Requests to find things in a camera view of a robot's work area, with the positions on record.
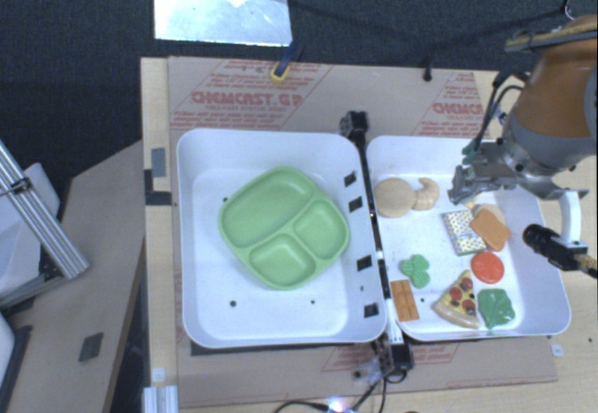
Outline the thin black and white rod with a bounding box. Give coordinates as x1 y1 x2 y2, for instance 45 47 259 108
353 129 404 349

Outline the green lettuce leaf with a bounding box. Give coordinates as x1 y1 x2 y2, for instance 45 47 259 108
476 288 518 332

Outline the orange bread slice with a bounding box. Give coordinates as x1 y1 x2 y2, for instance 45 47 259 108
469 207 513 253

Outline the patterned square packet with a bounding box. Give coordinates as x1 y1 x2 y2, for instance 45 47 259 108
440 208 488 258

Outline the black cylinder on white bracket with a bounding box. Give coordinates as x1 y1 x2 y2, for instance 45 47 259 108
521 189 591 272

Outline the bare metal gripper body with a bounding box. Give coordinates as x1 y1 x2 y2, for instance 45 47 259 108
463 141 560 192

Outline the brown cardboard board red print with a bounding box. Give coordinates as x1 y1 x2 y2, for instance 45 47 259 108
165 56 560 408

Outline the beige bun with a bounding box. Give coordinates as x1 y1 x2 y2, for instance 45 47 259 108
471 202 507 224

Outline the green broccoli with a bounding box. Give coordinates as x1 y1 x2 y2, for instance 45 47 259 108
398 254 432 290

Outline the green divided plate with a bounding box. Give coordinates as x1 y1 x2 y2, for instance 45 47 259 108
217 165 352 292

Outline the white plastic tray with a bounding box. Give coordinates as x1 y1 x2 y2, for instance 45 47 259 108
176 127 390 349
365 135 573 343

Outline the red tomato slice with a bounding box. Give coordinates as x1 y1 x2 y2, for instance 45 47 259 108
470 250 506 285

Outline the beige croissant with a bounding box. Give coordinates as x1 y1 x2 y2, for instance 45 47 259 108
411 177 441 212

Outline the orange rectangular biscuit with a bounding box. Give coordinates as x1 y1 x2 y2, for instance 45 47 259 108
389 279 420 323

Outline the pizza slice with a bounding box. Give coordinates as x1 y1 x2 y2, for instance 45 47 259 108
431 269 482 331

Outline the round beige biscuit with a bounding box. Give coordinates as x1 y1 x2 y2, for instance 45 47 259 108
373 177 417 219

